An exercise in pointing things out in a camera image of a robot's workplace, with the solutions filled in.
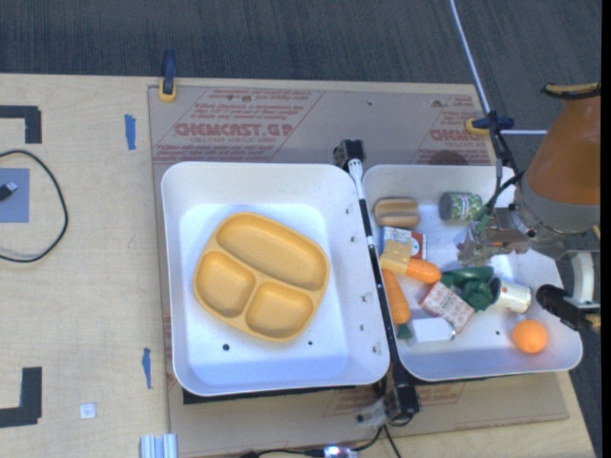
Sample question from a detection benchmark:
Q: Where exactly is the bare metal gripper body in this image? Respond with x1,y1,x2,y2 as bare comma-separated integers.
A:
476,206,532,256

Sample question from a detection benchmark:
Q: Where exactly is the green leafy vegetable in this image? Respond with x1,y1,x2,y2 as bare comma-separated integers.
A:
439,265,501,312

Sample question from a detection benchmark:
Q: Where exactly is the green and grey can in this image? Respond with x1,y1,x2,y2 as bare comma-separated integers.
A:
438,191,484,222

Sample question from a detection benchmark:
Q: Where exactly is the short orange carrot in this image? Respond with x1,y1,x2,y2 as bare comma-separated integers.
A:
405,257,443,285

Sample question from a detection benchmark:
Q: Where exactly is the white blue and red carton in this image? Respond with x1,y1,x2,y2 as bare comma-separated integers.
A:
380,226,428,260

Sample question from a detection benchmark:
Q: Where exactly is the white cup with dark lid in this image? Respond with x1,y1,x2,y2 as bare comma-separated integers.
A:
488,277,533,315

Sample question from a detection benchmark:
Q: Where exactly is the orange and white printed carton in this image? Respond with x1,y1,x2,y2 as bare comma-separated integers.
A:
418,281,475,335

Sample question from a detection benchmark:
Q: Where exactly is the yellow cheese wedge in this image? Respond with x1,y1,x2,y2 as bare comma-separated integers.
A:
379,239,413,277

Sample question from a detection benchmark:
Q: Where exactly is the brown hot dog bun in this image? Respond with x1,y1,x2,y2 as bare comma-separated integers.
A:
372,197,422,230

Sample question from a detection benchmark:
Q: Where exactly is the long orange carrot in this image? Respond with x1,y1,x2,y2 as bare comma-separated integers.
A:
381,268,413,340

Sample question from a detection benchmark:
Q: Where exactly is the white box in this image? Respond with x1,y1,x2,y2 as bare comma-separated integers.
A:
411,317,457,344

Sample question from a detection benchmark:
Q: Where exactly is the orange ball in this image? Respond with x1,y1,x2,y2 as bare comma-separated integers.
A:
512,319,549,356

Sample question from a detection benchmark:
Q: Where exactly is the white plastic tray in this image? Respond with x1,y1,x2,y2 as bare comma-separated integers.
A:
160,160,392,397
361,163,584,383

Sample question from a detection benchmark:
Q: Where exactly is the thin black and white rod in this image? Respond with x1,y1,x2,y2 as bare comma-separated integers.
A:
348,158,408,391

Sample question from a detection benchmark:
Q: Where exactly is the yellow divided plate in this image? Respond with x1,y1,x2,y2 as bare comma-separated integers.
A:
192,211,332,344

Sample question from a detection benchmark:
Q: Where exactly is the brown cardboard board red print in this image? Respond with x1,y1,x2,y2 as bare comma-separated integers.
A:
147,83,571,453

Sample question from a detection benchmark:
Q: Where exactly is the black cylinder on white bracket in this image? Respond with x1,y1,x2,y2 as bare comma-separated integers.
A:
535,250,601,334

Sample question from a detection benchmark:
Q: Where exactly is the black block with thin wires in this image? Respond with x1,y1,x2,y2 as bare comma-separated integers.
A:
383,382,422,423
332,138,368,171

